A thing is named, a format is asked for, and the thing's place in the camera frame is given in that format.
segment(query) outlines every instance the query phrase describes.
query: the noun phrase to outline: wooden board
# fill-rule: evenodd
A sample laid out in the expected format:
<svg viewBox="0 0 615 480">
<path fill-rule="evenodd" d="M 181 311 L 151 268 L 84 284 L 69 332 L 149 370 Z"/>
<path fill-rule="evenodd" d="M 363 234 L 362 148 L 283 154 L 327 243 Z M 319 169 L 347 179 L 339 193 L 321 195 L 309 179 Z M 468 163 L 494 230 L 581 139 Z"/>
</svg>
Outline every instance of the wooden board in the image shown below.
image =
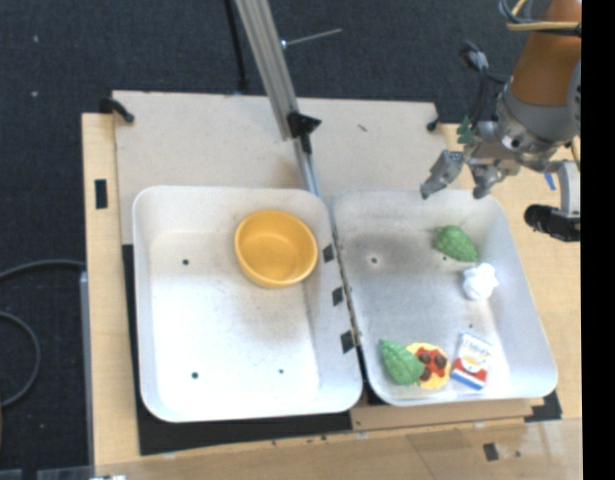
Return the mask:
<svg viewBox="0 0 615 480">
<path fill-rule="evenodd" d="M 121 258 L 121 231 L 114 136 L 114 118 L 110 115 L 82 116 L 84 192 L 87 224 L 87 262 L 89 273 L 89 306 L 91 319 L 92 401 L 94 460 L 96 464 L 152 461 L 138 449 L 134 386 L 125 306 L 125 287 Z M 105 180 L 107 206 L 96 207 L 96 182 Z M 579 417 L 582 412 L 580 394 L 580 290 L 579 251 L 574 244 L 560 244 L 539 236 L 522 221 L 524 201 L 540 202 L 529 184 L 508 180 L 500 189 L 501 203 L 510 218 L 512 232 L 526 269 L 541 318 L 547 328 L 552 350 L 561 372 L 558 394 L 566 417 Z M 536 239 L 541 240 L 536 246 Z M 561 332 L 562 319 L 567 319 L 567 332 Z M 468 414 L 414 409 L 407 417 L 398 408 L 369 407 L 362 402 L 353 410 L 354 430 L 349 436 L 332 436 L 329 442 L 365 439 L 366 432 L 374 436 L 385 429 L 409 425 L 480 420 L 487 417 L 509 418 L 528 414 L 528 401 L 512 401 L 509 405 L 488 403 Z M 308 444 L 314 438 L 300 438 L 297 445 Z M 192 450 L 181 457 L 205 457 L 224 453 L 246 453 L 274 446 L 269 442 L 228 445 L 219 448 Z"/>
<path fill-rule="evenodd" d="M 457 471 L 463 480 L 582 479 L 582 421 L 418 428 L 371 437 L 363 434 L 300 444 L 269 443 L 255 450 L 232 449 L 200 456 L 181 453 L 95 468 L 98 477 L 125 475 L 141 480 L 191 480 L 199 474 L 213 480 L 454 480 Z M 64 478 L 69 478 L 65 471 L 43 476 L 43 480 Z"/>
</svg>

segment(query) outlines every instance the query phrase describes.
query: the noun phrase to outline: green broccoli toy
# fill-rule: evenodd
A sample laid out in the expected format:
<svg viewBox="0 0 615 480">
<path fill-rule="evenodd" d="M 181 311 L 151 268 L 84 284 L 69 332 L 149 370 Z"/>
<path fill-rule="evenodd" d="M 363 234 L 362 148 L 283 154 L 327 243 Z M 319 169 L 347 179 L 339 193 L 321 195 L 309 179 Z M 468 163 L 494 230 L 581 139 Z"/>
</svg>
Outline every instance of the green broccoli toy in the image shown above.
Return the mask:
<svg viewBox="0 0 615 480">
<path fill-rule="evenodd" d="M 478 262 L 476 247 L 460 226 L 436 228 L 434 247 L 455 260 Z"/>
<path fill-rule="evenodd" d="M 403 386 L 420 385 L 419 377 L 425 370 L 425 365 L 400 343 L 391 340 L 380 340 L 380 355 L 391 378 Z"/>
</svg>

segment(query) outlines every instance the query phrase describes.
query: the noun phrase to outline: black carpet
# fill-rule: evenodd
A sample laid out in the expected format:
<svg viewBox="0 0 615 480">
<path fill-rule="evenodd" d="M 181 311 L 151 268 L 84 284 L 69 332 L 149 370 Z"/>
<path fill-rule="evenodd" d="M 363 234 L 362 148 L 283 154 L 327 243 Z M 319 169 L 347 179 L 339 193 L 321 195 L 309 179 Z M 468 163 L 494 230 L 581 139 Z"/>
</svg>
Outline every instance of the black carpet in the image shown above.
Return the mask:
<svg viewBox="0 0 615 480">
<path fill-rule="evenodd" d="M 281 37 L 343 33 L 293 46 L 304 97 L 435 102 L 457 122 L 476 92 L 464 39 L 509 74 L 524 41 L 498 0 L 269 0 Z M 263 94 L 246 43 L 251 94 Z M 116 89 L 231 93 L 238 84 L 222 0 L 0 0 L 0 272 L 85 260 L 80 116 Z M 50 267 L 0 282 L 0 310 L 27 321 L 43 352 L 29 394 L 3 413 L 0 470 L 85 464 L 78 272 Z M 0 322 L 0 387 L 25 382 L 33 349 Z"/>
</svg>

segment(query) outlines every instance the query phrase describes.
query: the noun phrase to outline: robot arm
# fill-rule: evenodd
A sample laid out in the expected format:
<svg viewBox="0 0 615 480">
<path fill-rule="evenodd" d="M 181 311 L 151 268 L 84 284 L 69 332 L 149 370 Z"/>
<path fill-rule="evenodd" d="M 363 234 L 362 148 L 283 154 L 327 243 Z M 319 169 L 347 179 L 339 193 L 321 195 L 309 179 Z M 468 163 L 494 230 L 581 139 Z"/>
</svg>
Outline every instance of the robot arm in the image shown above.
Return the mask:
<svg viewBox="0 0 615 480">
<path fill-rule="evenodd" d="M 561 186 L 561 208 L 530 207 L 526 222 L 561 240 L 580 239 L 580 173 L 573 161 L 552 161 L 561 147 L 580 136 L 582 0 L 549 0 L 539 19 L 532 8 L 539 0 L 519 0 L 501 12 L 513 31 L 529 36 L 511 80 L 496 101 L 496 119 L 480 119 L 489 79 L 485 55 L 465 43 L 461 58 L 480 75 L 478 98 L 459 127 L 463 151 L 444 151 L 421 185 L 423 198 L 453 182 L 466 164 L 476 186 L 475 198 L 518 174 L 521 167 L 555 173 Z"/>
</svg>

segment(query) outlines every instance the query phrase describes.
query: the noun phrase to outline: cable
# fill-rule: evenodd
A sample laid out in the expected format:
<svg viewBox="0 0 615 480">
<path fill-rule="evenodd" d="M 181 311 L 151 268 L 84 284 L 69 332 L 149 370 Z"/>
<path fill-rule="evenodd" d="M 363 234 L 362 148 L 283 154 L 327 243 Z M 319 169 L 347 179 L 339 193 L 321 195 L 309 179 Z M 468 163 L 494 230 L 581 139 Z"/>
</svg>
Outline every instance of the cable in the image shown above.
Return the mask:
<svg viewBox="0 0 615 480">
<path fill-rule="evenodd" d="M 0 280 L 12 276 L 14 274 L 18 274 L 20 272 L 24 272 L 26 270 L 33 270 L 35 268 L 42 267 L 79 267 L 85 268 L 85 263 L 77 260 L 68 260 L 68 259 L 50 259 L 50 260 L 40 260 L 40 261 L 32 261 L 29 263 L 23 263 L 22 265 L 18 265 L 17 267 L 13 267 L 3 272 L 0 272 Z"/>
<path fill-rule="evenodd" d="M 32 261 L 29 263 L 23 263 L 22 265 L 18 265 L 16 267 L 0 272 L 0 281 L 2 281 L 3 279 L 9 276 L 12 276 L 12 275 L 15 275 L 21 272 L 26 272 L 28 270 L 33 270 L 36 268 L 45 268 L 45 267 L 78 267 L 79 269 L 84 269 L 85 263 L 82 261 L 69 260 L 69 259 L 50 259 L 50 260 Z M 4 407 L 10 406 L 16 403 L 23 396 L 25 396 L 27 392 L 31 389 L 34 382 L 36 382 L 36 379 L 38 377 L 38 372 L 40 371 L 41 350 L 40 350 L 40 342 L 38 340 L 38 337 L 36 336 L 36 333 L 27 323 L 25 323 L 20 318 L 14 315 L 11 315 L 5 311 L 0 311 L 0 318 L 4 320 L 8 320 L 9 322 L 13 323 L 14 325 L 17 325 L 23 331 L 25 331 L 25 333 L 31 338 L 31 341 L 34 346 L 34 353 L 36 356 L 36 361 L 34 363 L 34 369 L 32 371 L 32 374 L 29 380 L 23 386 L 23 388 L 20 391 L 18 391 L 18 393 L 5 399 L 1 403 L 1 406 L 4 408 Z"/>
<path fill-rule="evenodd" d="M 31 338 L 31 341 L 34 345 L 34 353 L 36 357 L 36 361 L 34 362 L 34 369 L 31 373 L 31 376 L 29 377 L 25 385 L 22 387 L 22 389 L 20 389 L 18 393 L 16 393 L 15 395 L 12 395 L 9 398 L 1 402 L 1 407 L 5 408 L 10 405 L 13 405 L 18 400 L 20 400 L 23 396 L 25 396 L 27 392 L 33 386 L 34 382 L 36 382 L 36 379 L 38 378 L 38 372 L 40 371 L 41 352 L 40 352 L 40 343 L 38 341 L 38 337 L 36 336 L 36 333 L 34 333 L 32 328 L 29 327 L 29 325 L 27 325 L 23 320 L 21 320 L 20 318 L 14 315 L 10 315 L 9 313 L 6 313 L 5 311 L 0 311 L 0 318 L 3 320 L 8 320 L 9 322 L 20 327 L 23 331 L 27 333 L 27 335 Z"/>
<path fill-rule="evenodd" d="M 508 0 L 499 1 L 499 10 L 508 20 L 507 28 L 517 32 L 539 31 L 562 35 L 582 35 L 580 23 L 542 21 L 534 18 L 533 5 L 537 0 L 518 0 L 510 7 Z"/>
<path fill-rule="evenodd" d="M 478 93 L 467 113 L 470 128 L 474 129 L 485 108 L 488 81 L 490 80 L 487 74 L 489 71 L 489 63 L 487 62 L 485 54 L 471 41 L 463 42 L 460 58 L 467 67 L 478 72 Z"/>
</svg>

